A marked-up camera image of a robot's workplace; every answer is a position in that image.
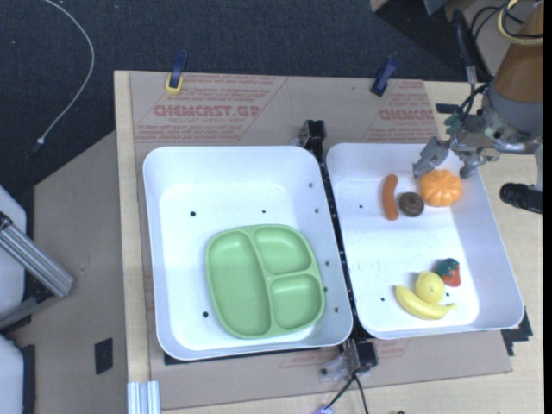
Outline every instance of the toy pumpkin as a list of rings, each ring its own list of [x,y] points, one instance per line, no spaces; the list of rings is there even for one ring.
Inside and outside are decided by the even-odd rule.
[[[420,196],[434,207],[451,205],[462,194],[460,178],[449,170],[432,170],[420,178]]]

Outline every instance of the cardboard sheet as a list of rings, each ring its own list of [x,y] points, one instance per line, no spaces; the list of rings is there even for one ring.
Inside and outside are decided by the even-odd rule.
[[[177,96],[165,93],[165,82],[166,73],[130,73],[149,359],[163,409],[337,390],[342,382],[319,378],[337,347],[166,360],[155,333],[142,162],[161,146],[292,144],[307,119],[325,121],[325,149],[338,142],[426,142],[437,129],[423,82],[391,80],[383,97],[370,92],[371,79],[186,74]],[[366,386],[511,371],[499,331],[374,342],[379,365],[362,377]]]

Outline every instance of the green divided plate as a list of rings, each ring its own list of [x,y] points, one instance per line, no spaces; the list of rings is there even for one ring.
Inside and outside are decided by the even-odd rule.
[[[213,236],[205,251],[211,299],[234,336],[260,339],[314,324],[324,309],[317,261],[285,225],[252,225]]]

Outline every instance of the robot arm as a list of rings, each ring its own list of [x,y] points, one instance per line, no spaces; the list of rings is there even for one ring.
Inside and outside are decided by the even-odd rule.
[[[461,178],[467,178],[478,166],[497,160],[500,154],[534,154],[538,166],[536,185],[506,184],[500,197],[508,204],[542,213],[544,0],[540,0],[521,31],[512,35],[505,30],[505,14],[519,1],[508,2],[499,16],[499,30],[512,44],[496,76],[476,89],[474,67],[467,60],[472,93],[445,121],[449,139],[440,141],[433,137],[413,169],[418,178],[441,164],[452,150],[464,163]],[[482,93],[480,109],[477,115],[470,115],[478,93]]]

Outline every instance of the toy banana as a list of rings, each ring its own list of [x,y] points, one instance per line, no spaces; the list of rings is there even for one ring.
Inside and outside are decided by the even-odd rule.
[[[456,304],[439,305],[430,304],[419,298],[408,288],[402,285],[395,286],[395,296],[401,306],[420,319],[436,320],[443,318]]]

